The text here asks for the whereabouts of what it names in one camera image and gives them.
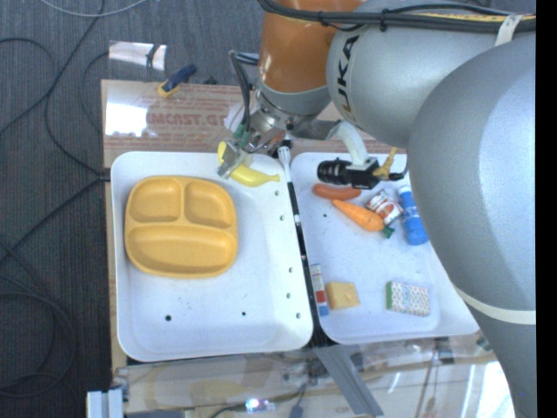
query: orange carrot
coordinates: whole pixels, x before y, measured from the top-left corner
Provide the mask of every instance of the orange carrot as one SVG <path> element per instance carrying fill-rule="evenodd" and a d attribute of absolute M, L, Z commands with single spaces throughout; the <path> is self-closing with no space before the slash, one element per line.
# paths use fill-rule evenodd
<path fill-rule="evenodd" d="M 324 185 L 322 183 L 317 183 L 312 188 L 313 193 L 318 197 L 323 199 L 355 199 L 361 193 L 361 189 L 355 189 L 351 186 L 349 187 L 333 187 L 330 185 Z"/>
<path fill-rule="evenodd" d="M 367 231 L 380 231 L 385 227 L 383 219 L 378 213 L 370 211 L 363 206 L 357 206 L 340 199 L 334 199 L 332 204 L 346 217 Z"/>

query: small box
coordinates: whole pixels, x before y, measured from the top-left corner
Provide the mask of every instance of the small box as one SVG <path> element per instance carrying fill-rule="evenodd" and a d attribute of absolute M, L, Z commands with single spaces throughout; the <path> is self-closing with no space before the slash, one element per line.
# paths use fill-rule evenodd
<path fill-rule="evenodd" d="M 325 286 L 331 309 L 357 307 L 359 305 L 356 286 L 352 282 L 329 282 Z"/>
<path fill-rule="evenodd" d="M 386 308 L 399 313 L 428 316 L 429 289 L 402 282 L 387 282 Z"/>

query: red sausage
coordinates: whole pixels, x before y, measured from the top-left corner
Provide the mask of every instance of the red sausage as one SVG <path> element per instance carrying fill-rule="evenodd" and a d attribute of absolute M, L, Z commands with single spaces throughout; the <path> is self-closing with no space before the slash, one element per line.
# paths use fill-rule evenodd
<path fill-rule="evenodd" d="M 334 187 L 331 185 L 324 185 L 322 183 L 317 183 L 313 186 L 313 193 L 318 197 L 323 199 L 355 199 L 358 197 L 362 191 L 361 189 L 354 189 L 351 186 L 348 187 Z"/>

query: yellow label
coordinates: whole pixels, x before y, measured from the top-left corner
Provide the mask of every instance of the yellow label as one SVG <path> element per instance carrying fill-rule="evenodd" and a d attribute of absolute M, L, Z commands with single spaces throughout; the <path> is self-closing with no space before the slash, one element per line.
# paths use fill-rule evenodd
<path fill-rule="evenodd" d="M 487 14 L 436 14 L 431 12 L 420 12 L 415 13 L 415 16 L 428 16 L 428 17 L 442 17 L 442 18 L 454 18 L 458 20 L 470 20 L 472 22 L 495 22 L 503 23 L 507 16 L 494 16 Z M 522 17 L 522 20 L 532 20 L 536 18 L 535 15 L 529 14 Z"/>

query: gray carpet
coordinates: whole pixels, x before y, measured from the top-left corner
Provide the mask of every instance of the gray carpet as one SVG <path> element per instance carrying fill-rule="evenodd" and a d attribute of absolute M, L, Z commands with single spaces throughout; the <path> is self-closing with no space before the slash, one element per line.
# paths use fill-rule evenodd
<path fill-rule="evenodd" d="M 101 4 L 48 1 L 82 13 Z M 105 0 L 104 11 L 136 1 Z M 491 7 L 535 12 L 536 0 Z M 111 383 L 99 178 L 109 42 L 166 44 L 168 72 L 194 63 L 191 82 L 236 84 L 227 52 L 258 51 L 262 16 L 255 0 L 150 0 L 98 19 L 0 0 L 1 418 L 85 416 L 86 392 Z"/>

